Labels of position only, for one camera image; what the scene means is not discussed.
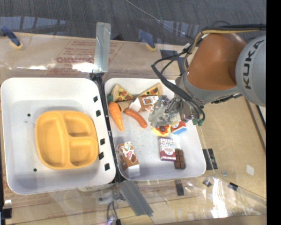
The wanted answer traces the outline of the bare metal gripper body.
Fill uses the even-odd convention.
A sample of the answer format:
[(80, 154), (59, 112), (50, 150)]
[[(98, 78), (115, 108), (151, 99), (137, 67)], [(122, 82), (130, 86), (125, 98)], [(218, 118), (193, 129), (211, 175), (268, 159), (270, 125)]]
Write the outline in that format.
[(190, 120), (195, 120), (198, 118), (197, 107), (192, 100), (185, 100), (184, 98), (179, 98), (179, 116), (180, 119), (187, 123)]

